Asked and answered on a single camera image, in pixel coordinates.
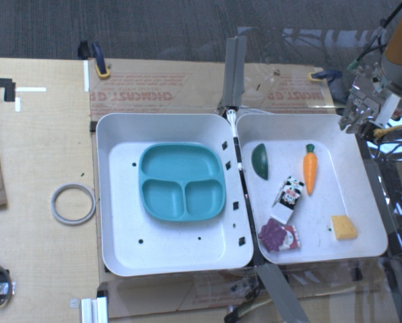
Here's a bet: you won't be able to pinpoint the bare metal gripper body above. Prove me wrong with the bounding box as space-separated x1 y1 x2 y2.
345 63 391 114

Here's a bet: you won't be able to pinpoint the orange carrot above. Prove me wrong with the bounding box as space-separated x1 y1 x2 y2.
302 143 319 196

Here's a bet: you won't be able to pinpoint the green avocado half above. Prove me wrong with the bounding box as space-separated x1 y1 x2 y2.
250 143 269 181

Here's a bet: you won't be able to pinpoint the cow print milk carton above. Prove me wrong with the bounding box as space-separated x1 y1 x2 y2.
270 175 306 225

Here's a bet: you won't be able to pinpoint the white plastic tray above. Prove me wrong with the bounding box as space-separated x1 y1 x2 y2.
235 112 389 266
95 112 255 278

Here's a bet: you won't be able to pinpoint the yellow cheese wedge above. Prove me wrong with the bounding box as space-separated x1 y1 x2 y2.
331 214 359 242

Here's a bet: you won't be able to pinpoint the red and white packet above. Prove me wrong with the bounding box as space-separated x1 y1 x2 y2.
277 224 303 252

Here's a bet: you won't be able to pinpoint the purple grapes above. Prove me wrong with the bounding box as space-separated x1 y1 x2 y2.
257 217 288 253

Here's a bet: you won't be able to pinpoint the teal divided plate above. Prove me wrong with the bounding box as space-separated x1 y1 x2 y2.
137 142 227 223

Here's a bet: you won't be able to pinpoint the brown cardboard board red print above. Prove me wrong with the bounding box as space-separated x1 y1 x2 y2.
87 57 392 320

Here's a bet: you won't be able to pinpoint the white tape roll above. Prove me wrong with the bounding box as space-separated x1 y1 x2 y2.
50 182 97 226

